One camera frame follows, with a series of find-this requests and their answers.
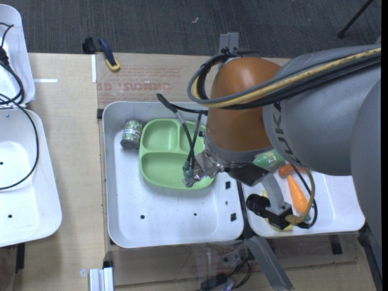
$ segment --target blue clamp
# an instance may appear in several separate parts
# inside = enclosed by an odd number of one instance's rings
[[[98,39],[98,43],[101,46],[101,49],[105,53],[105,62],[108,65],[109,69],[113,72],[116,72],[120,69],[120,64],[117,59],[113,56],[112,50],[105,38],[101,37]]]

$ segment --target white plastic tray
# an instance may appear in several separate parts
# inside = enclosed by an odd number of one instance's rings
[[[303,182],[296,174],[292,176],[301,189],[304,190]],[[302,173],[302,176],[308,186],[310,186],[307,175]],[[313,172],[312,176],[315,182],[315,201],[318,208],[318,218],[313,227],[301,229],[294,226],[289,231],[280,231],[271,226],[266,219],[248,210],[248,220],[252,230],[260,236],[275,238],[281,236],[352,232],[362,228],[365,223],[365,217],[358,204],[352,177],[328,176],[316,172]],[[287,179],[281,178],[277,172],[275,173],[275,178],[279,182],[284,200],[292,204]],[[253,193],[262,195],[264,190],[263,185],[260,183],[254,187],[245,185],[242,187],[246,199]],[[304,193],[307,199],[309,199],[307,191],[304,191]],[[313,218],[313,209],[310,210],[309,215]]]
[[[176,103],[198,109],[194,103]],[[197,115],[183,113],[194,121]],[[120,145],[125,123],[174,118],[159,102],[114,102],[104,110],[108,230],[124,248],[237,239],[244,227],[236,182],[220,174],[202,190],[173,190],[146,182],[138,150]]]
[[[25,46],[21,16],[9,5],[0,4],[0,22],[13,24],[4,40],[10,65],[20,77],[25,103],[35,87]],[[0,26],[0,42],[6,26]],[[18,86],[0,67],[0,92],[15,96]],[[23,183],[0,190],[0,247],[45,238],[57,231],[62,221],[61,206],[47,141],[39,116],[27,110],[39,137],[39,160],[35,171]],[[28,117],[18,108],[0,109],[0,187],[18,182],[31,171],[36,156],[36,138]]]

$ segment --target green divided tray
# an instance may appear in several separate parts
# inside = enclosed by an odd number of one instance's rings
[[[193,138],[195,123],[186,122]],[[194,153],[205,149],[202,137],[197,137]],[[182,167],[190,151],[189,141],[182,125],[176,119],[154,119],[142,131],[139,165],[143,178],[151,184],[170,189],[198,190],[207,187],[213,179],[206,177],[187,188],[183,182]]]

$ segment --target wooden table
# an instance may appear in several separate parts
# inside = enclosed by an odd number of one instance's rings
[[[86,291],[87,269],[101,268],[105,255],[101,159],[96,84],[89,55],[29,54],[37,82],[30,108],[42,119],[63,220],[48,238],[25,244],[24,269],[15,291]],[[374,290],[363,248],[356,260],[286,270],[295,290]],[[151,283],[118,290],[196,290],[197,281]],[[242,290],[273,290],[254,273]]]

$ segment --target orange carrot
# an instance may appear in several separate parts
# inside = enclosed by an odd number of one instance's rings
[[[300,168],[298,166],[296,166],[296,169],[298,169],[300,172],[304,172],[304,169]],[[289,175],[293,172],[294,172],[294,169],[292,168],[291,164],[283,165],[278,170],[279,176],[282,178],[285,178],[287,175]]]
[[[295,209],[297,209],[297,211],[299,211],[301,213],[305,212],[307,205],[309,203],[307,201],[307,198],[304,196],[298,183],[296,183],[296,181],[294,180],[294,178],[291,175],[287,176],[287,180],[289,182],[290,193],[291,193],[292,202],[293,202]]]

